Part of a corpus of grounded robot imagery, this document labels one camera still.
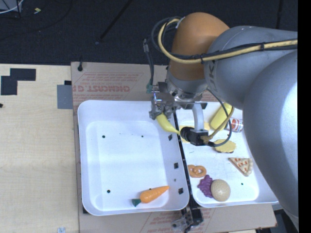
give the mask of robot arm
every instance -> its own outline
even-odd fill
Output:
[[[163,34],[176,23],[172,52],[168,52]],[[200,101],[202,93],[209,90],[241,109],[249,149],[299,230],[297,32],[252,26],[230,29],[210,14],[193,13],[164,24],[158,44],[171,61],[166,81],[154,86],[150,117],[169,118],[176,109],[192,109],[196,127],[181,136],[191,137],[194,145],[209,145],[208,132],[198,134],[200,108],[206,106]]]

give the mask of toy banana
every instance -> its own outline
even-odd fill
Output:
[[[158,115],[156,117],[156,120],[164,131],[180,134],[180,131],[173,127],[173,125],[168,121],[164,113]]]

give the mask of toy pizza slice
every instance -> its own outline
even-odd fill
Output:
[[[229,161],[238,169],[244,176],[249,176],[253,170],[253,160],[251,158],[229,158]]]

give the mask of white tray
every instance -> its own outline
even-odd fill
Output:
[[[221,107],[218,102],[209,102],[203,110],[204,121],[210,123],[213,115]],[[178,110],[176,112],[178,125],[193,126],[194,119],[192,110]],[[235,109],[232,117],[242,119],[242,111]],[[226,139],[229,131],[218,132],[212,141]],[[218,207],[255,203],[277,203],[277,198],[258,169],[256,161],[248,148],[244,130],[240,133],[232,132],[230,140],[236,143],[237,147],[233,153],[221,153],[212,147],[196,147],[183,141],[183,149],[187,165],[201,165],[207,169],[207,174],[213,179],[225,180],[230,188],[231,195],[225,202],[218,202],[215,199],[205,197],[197,187],[201,178],[190,177],[191,189],[196,202],[202,207]],[[254,162],[252,173],[246,177],[228,160],[230,157],[252,158]]]
[[[189,191],[177,135],[150,119],[150,109],[150,101],[88,100],[79,106],[82,201],[90,214],[187,206]],[[164,185],[170,189],[156,200],[132,204],[141,191]]]

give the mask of toy carrot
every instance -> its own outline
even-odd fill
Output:
[[[156,187],[153,189],[149,189],[146,191],[143,191],[139,199],[132,199],[133,205],[136,207],[139,203],[149,203],[156,198],[160,197],[164,192],[166,192],[170,187],[168,185]]]

